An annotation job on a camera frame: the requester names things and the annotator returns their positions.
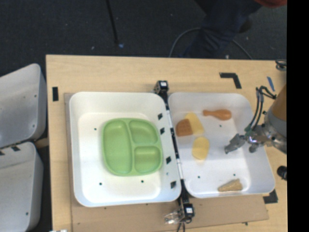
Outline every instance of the dark pants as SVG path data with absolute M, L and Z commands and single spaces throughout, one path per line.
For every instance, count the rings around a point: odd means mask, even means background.
M 262 6 L 253 0 L 194 0 L 205 12 L 198 35 L 183 58 L 216 58 Z

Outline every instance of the black cable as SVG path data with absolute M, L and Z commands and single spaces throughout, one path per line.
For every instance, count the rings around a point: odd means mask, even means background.
M 272 99 L 276 99 L 276 97 L 277 97 L 277 95 L 272 94 L 272 93 L 269 91 L 269 89 L 268 89 L 267 87 L 265 87 L 265 86 L 260 86 L 259 92 L 260 92 L 261 94 L 263 94 L 263 95 L 269 97 L 269 98 L 272 98 Z
M 241 50 L 243 50 L 243 52 L 248 56 L 249 59 L 253 59 L 250 54 L 246 51 L 245 48 L 243 48 L 239 43 L 237 43 L 236 41 L 232 40 L 232 42 L 237 45 Z
M 174 51 L 174 48 L 175 48 L 175 46 L 176 46 L 178 40 L 179 40 L 182 36 L 184 36 L 184 35 L 187 34 L 187 33 L 190 33 L 190 32 L 193 32 L 193 31 L 198 31 L 198 30 L 200 30 L 200 28 L 193 28 L 193 29 L 189 29 L 189 30 L 186 30 L 185 32 L 181 33 L 181 34 L 176 38 L 176 40 L 174 41 L 174 43 L 173 43 L 173 45 L 172 45 L 172 48 L 171 48 L 171 50 L 170 50 L 170 52 L 169 52 L 169 58 L 172 56 L 172 53 L 173 53 L 173 51 Z M 250 54 L 246 51 L 246 49 L 243 48 L 238 42 L 236 42 L 235 40 L 232 40 L 232 42 L 233 42 L 235 45 L 237 45 L 237 46 L 247 55 L 247 57 L 248 57 L 249 59 L 253 59 L 253 58 L 250 56 Z
M 173 43 L 173 45 L 172 45 L 172 48 L 171 48 L 171 50 L 170 50 L 170 52 L 169 52 L 169 58 L 172 56 L 172 53 L 173 53 L 173 51 L 174 51 L 174 48 L 175 48 L 175 46 L 176 46 L 178 40 L 179 40 L 182 36 L 184 36 L 185 34 L 187 34 L 187 33 L 189 33 L 189 32 L 198 31 L 199 29 L 200 29 L 200 28 L 189 29 L 189 30 L 186 30 L 185 32 L 181 33 L 181 34 L 176 38 L 176 40 L 174 41 L 174 43 Z
M 252 119 L 252 121 L 249 124 L 250 127 L 252 126 L 253 122 L 255 121 L 255 118 L 257 116 L 257 112 L 258 112 L 259 106 L 260 106 L 260 94 L 259 94 L 258 88 L 256 88 L 256 99 L 257 99 L 256 110 L 255 110 L 253 119 Z
M 186 224 L 189 224 L 190 222 L 192 222 L 192 218 L 187 218 L 187 220 L 185 221 Z
M 177 232 L 180 231 L 180 227 L 183 226 L 183 232 L 185 231 L 185 225 L 184 225 L 184 222 L 180 222 L 179 225 L 178 225 L 178 229 L 177 229 Z
M 255 130 L 257 124 L 260 121 L 261 115 L 262 115 L 262 111 L 263 111 L 263 103 L 264 103 L 264 98 L 263 98 L 263 94 L 261 93 L 261 106 L 260 106 L 260 111 L 259 111 L 259 115 L 257 117 L 257 120 L 255 122 L 255 125 L 253 126 L 252 130 Z

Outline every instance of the orange toy drumstick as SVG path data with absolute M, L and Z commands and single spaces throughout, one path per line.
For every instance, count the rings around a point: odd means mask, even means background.
M 220 120 L 228 120 L 232 117 L 232 113 L 227 109 L 219 109 L 216 111 L 203 110 L 204 116 L 214 116 Z

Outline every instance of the toy bread slice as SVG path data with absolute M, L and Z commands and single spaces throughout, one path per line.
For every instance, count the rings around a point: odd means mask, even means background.
M 189 119 L 185 118 L 178 122 L 178 124 L 176 125 L 176 135 L 177 136 L 181 137 L 181 136 L 188 136 L 192 134 L 193 134 L 193 131 L 192 131 Z
M 242 184 L 239 179 L 231 180 L 218 188 L 218 191 L 221 191 L 221 192 L 241 191 L 241 190 L 242 190 Z
M 192 155 L 199 159 L 204 160 L 209 152 L 209 141 L 205 137 L 198 137 L 193 142 Z
M 190 125 L 194 135 L 204 133 L 204 128 L 195 113 L 188 113 L 184 118 L 190 121 Z

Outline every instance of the black floor stand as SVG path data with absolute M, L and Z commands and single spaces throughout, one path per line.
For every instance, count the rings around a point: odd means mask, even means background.
M 116 30 L 116 26 L 115 26 L 115 21 L 114 21 L 113 15 L 112 15 L 110 0 L 105 0 L 105 1 L 106 1 L 107 10 L 108 10 L 110 20 L 111 20 L 111 24 L 112 24 L 112 31 L 113 31 L 113 34 L 114 34 L 114 42 L 115 42 L 115 44 L 119 44 L 117 30 Z

